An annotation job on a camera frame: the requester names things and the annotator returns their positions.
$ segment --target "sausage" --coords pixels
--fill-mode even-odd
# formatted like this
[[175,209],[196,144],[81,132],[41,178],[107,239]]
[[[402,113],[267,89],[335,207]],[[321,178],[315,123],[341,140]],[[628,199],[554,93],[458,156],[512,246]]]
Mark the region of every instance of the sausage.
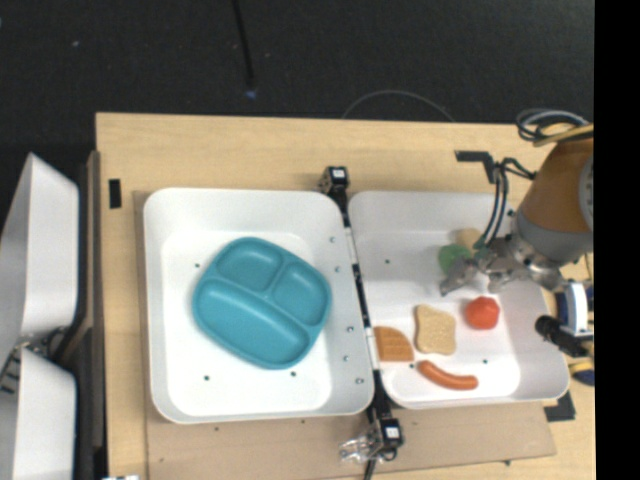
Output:
[[438,368],[431,361],[420,361],[418,371],[430,381],[445,388],[466,390],[478,387],[478,379],[474,375],[453,375]]

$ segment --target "red tomato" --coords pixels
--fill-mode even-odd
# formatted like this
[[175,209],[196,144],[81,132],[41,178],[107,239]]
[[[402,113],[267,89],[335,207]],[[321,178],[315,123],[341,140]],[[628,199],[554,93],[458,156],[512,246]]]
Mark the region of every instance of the red tomato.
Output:
[[464,308],[464,317],[474,329],[493,329],[499,314],[500,306],[492,297],[477,297]]

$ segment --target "blue object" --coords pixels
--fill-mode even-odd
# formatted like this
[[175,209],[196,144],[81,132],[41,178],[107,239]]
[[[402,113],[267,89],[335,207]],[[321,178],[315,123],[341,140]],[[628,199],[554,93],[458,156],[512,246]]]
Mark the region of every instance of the blue object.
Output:
[[228,244],[200,278],[193,315],[207,336],[264,368],[289,368],[313,347],[331,308],[314,267],[258,238]]

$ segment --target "green object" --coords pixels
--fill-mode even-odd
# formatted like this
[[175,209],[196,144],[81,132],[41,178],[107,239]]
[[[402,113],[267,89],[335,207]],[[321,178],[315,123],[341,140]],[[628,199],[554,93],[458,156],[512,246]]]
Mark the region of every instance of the green object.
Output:
[[449,273],[451,265],[460,257],[471,258],[471,251],[458,244],[449,244],[440,248],[438,252],[438,263],[445,274]]

